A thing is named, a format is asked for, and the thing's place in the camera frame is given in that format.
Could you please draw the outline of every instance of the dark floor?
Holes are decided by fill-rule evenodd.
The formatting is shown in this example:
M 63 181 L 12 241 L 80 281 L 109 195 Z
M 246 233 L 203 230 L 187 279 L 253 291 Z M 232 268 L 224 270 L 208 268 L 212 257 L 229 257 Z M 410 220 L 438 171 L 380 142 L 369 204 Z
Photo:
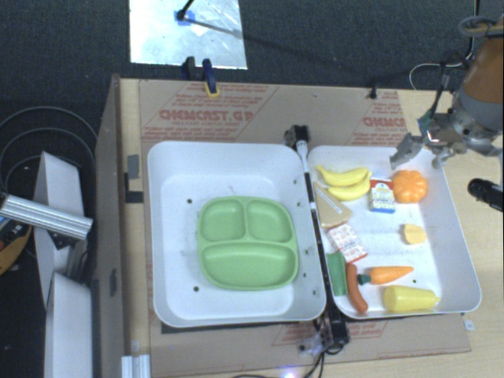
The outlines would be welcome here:
M 482 0 L 481 14 L 497 19 L 504 0 Z M 300 83 L 351 87 L 411 88 L 411 68 L 439 62 L 449 49 L 463 54 L 468 41 L 459 20 L 473 0 L 239 0 L 246 71 L 221 70 L 222 81 Z M 0 0 L 0 122 L 29 106 L 60 106 L 78 113 L 97 131 L 110 77 L 179 79 L 169 66 L 135 65 L 128 58 L 128 0 Z M 432 89 L 437 72 L 413 74 L 418 88 Z M 456 87 L 460 76 L 454 77 Z M 0 131 L 0 149 L 34 124 L 92 135 L 64 114 L 27 114 Z M 92 195 L 82 147 L 57 135 L 32 135 L 5 155 L 0 175 L 45 148 L 78 161 L 83 191 Z M 37 165 L 12 174 L 11 192 L 30 197 Z M 0 276 L 0 376 L 43 375 L 45 314 L 35 250 L 23 252 L 17 271 Z

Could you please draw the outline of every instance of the banana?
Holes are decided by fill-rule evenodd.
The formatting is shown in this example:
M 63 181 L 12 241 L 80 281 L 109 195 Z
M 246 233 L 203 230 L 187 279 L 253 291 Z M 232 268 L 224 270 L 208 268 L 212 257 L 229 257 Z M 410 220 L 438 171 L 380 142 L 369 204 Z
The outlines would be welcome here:
M 322 165 L 317 165 L 317 170 L 322 174 L 324 181 L 327 185 L 331 186 L 351 186 L 360 182 L 366 174 L 368 169 L 364 167 L 352 169 L 347 172 L 334 172 L 324 169 Z
M 372 173 L 368 171 L 364 178 L 355 185 L 348 187 L 330 187 L 328 192 L 341 202 L 349 202 L 364 196 L 371 187 L 370 179 Z

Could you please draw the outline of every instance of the green object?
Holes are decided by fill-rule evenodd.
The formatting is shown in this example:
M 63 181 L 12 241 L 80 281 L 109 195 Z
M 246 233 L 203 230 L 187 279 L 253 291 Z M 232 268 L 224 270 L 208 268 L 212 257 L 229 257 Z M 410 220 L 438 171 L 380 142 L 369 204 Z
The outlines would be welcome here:
M 334 254 L 326 254 L 328 260 L 329 275 L 332 282 L 332 293 L 336 297 L 348 294 L 347 273 L 345 272 L 345 258 L 338 251 Z
M 199 214 L 197 235 L 202 271 L 218 287 L 268 290 L 298 274 L 291 215 L 273 200 L 215 198 Z
M 357 274 L 357 281 L 363 286 L 371 281 L 371 276 L 368 276 L 367 274 Z

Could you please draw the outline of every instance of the metal plate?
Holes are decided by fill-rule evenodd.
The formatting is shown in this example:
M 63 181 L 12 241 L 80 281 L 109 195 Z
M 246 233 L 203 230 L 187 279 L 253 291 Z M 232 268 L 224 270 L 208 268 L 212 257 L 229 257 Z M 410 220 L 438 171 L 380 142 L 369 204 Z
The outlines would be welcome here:
M 246 69 L 238 0 L 195 0 L 190 22 L 176 13 L 187 0 L 130 0 L 130 47 L 133 63 L 181 65 L 194 56 L 213 67 Z

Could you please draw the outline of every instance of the toy pumpkin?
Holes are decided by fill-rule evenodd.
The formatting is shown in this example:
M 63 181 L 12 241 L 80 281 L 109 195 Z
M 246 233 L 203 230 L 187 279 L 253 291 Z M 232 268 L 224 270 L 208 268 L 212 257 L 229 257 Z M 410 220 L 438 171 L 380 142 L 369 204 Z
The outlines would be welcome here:
M 392 178 L 399 203 L 417 203 L 427 194 L 427 180 L 418 171 L 399 171 Z

